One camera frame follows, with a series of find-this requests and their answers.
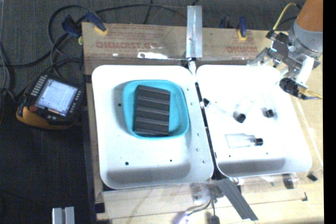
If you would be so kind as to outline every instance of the dark floor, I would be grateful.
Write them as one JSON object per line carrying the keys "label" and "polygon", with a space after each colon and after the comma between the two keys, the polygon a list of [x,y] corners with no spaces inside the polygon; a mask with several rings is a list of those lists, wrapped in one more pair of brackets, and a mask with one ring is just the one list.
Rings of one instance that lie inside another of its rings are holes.
{"label": "dark floor", "polygon": [[[186,26],[186,6],[195,0],[153,0],[153,4],[169,7],[152,7],[147,24]],[[282,9],[289,2],[302,5],[305,0],[198,0],[203,8],[204,27],[219,27],[225,16],[233,26],[245,16],[249,29],[269,30]],[[4,9],[2,52],[11,75],[7,88],[19,95],[28,82],[50,64],[46,59],[26,65],[47,54],[51,41],[64,34],[61,22],[71,14],[80,19],[86,8],[101,10],[134,4],[149,4],[150,0],[7,0]],[[68,5],[54,14],[57,9]],[[100,13],[107,23],[144,23],[148,6],[113,9]],[[285,18],[296,16],[298,10],[288,10]],[[281,26],[290,27],[292,20]],[[58,47],[63,55],[57,59],[80,57],[81,47],[70,38]],[[60,71],[73,80],[81,79],[81,70],[75,63]],[[4,81],[0,67],[0,87]],[[7,98],[4,119],[0,126],[0,223],[51,223],[54,207],[75,207],[76,223],[90,222],[85,152],[87,129],[75,126],[68,131],[43,131],[18,122],[15,118],[17,103]]]}

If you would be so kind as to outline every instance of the screen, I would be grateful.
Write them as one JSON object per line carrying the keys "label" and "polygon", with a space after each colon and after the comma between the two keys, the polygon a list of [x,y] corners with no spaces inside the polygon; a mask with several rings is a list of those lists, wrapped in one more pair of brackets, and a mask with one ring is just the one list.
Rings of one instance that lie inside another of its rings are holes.
{"label": "screen", "polygon": [[65,116],[77,90],[76,87],[48,79],[35,105],[42,109],[48,108],[48,110]]}

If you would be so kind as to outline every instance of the white tray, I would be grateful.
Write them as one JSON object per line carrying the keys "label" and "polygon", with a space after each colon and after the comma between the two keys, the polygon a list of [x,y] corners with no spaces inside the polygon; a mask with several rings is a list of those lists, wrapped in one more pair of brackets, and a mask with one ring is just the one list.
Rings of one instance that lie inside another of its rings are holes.
{"label": "white tray", "polygon": [[[122,90],[133,80],[169,80],[186,98],[190,128],[183,136],[140,139],[127,129]],[[180,66],[99,66],[92,73],[102,181],[113,189],[208,180],[213,173],[204,121],[191,73]]]}
{"label": "white tray", "polygon": [[[306,172],[312,159],[289,94],[280,89],[279,71],[271,66],[216,66],[198,68],[202,98],[212,104],[206,109],[216,165],[228,177],[248,177]],[[243,123],[233,115],[242,100],[254,101]],[[262,112],[272,106],[273,118]],[[262,146],[230,148],[227,134],[262,138]]]}

